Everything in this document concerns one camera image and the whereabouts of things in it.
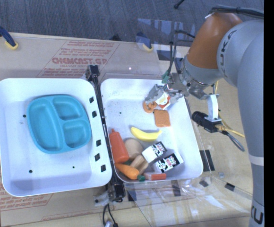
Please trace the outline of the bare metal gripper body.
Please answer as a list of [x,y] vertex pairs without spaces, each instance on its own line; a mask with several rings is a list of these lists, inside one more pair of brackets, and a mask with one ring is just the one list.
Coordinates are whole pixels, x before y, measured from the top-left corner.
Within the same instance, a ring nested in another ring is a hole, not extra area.
[[192,95],[200,100],[207,100],[210,96],[204,92],[208,84],[200,83],[186,74],[171,73],[166,85],[170,93],[179,93],[185,97]]

